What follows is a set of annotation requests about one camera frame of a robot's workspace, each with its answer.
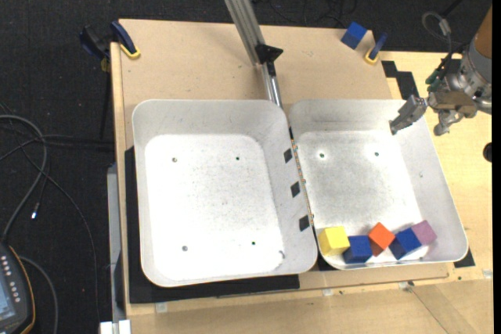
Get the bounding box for purple cube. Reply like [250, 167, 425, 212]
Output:
[410, 219, 438, 246]

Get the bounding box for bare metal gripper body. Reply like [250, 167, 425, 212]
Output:
[426, 59, 493, 119]

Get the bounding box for white plastic tray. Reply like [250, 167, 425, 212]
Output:
[131, 99, 319, 289]
[288, 99, 470, 271]

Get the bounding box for brown flat board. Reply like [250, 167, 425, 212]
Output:
[117, 18, 450, 317]

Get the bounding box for orange cube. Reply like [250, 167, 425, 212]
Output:
[367, 221, 397, 258]

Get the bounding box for yellow cube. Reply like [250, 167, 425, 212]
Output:
[317, 225, 351, 257]

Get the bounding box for blue cube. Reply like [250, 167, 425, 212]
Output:
[388, 227, 424, 261]
[340, 20, 369, 51]
[342, 234, 373, 265]

